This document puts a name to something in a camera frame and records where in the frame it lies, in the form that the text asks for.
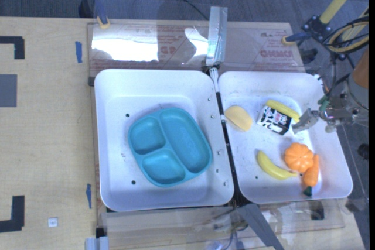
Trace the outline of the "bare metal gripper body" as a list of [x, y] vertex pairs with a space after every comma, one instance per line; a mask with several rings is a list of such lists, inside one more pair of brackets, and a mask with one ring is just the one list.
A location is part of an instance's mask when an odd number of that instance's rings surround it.
[[333, 133], [343, 124], [352, 124], [359, 119], [362, 108], [348, 95], [324, 95], [319, 101], [319, 116], [326, 122], [325, 131]]

